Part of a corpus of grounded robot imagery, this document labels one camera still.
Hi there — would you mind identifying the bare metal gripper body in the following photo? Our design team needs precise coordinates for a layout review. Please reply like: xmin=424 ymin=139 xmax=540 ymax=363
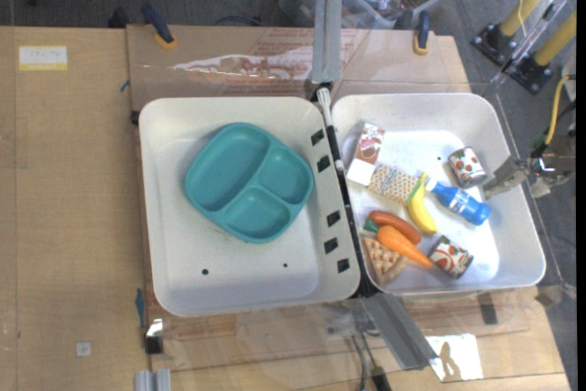
xmin=526 ymin=134 xmax=577 ymax=180

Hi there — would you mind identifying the red and white can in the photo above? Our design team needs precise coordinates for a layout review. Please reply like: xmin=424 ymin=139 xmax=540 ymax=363
xmin=428 ymin=234 xmax=475 ymax=279
xmin=447 ymin=146 xmax=487 ymax=190

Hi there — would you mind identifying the blue bottle with white cap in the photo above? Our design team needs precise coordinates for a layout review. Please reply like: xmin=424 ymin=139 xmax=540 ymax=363
xmin=424 ymin=177 xmax=493 ymax=227

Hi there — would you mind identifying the white plastic tray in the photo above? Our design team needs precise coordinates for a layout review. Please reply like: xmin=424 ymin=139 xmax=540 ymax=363
xmin=137 ymin=95 xmax=362 ymax=318
xmin=330 ymin=92 xmax=547 ymax=297

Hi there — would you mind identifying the yellow banana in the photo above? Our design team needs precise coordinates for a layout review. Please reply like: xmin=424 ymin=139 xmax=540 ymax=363
xmin=406 ymin=171 xmax=440 ymax=235

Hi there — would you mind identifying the orange patterned packet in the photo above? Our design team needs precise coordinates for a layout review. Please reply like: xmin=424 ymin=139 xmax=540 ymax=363
xmin=367 ymin=164 xmax=421 ymax=206

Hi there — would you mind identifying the red-brown sausage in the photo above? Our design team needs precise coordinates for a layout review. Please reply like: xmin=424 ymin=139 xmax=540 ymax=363
xmin=368 ymin=210 xmax=422 ymax=245

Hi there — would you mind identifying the orange carrot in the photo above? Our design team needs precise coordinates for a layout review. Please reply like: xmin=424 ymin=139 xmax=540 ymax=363
xmin=364 ymin=219 xmax=434 ymax=268

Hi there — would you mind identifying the red and white carton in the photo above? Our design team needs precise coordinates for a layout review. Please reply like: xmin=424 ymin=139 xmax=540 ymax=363
xmin=346 ymin=121 xmax=386 ymax=188

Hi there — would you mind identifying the pizza slice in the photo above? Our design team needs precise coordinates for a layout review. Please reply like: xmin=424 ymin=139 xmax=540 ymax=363
xmin=361 ymin=236 xmax=407 ymax=285

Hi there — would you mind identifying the thin black and white rod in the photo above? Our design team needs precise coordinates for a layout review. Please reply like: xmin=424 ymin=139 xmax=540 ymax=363
xmin=316 ymin=87 xmax=370 ymax=292

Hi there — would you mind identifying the teal divided plate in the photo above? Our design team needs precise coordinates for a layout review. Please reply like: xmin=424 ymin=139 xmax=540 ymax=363
xmin=184 ymin=122 xmax=315 ymax=244

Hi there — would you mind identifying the brown cardboard board red print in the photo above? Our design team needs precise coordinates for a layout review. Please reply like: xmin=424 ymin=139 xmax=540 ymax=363
xmin=125 ymin=23 xmax=570 ymax=376

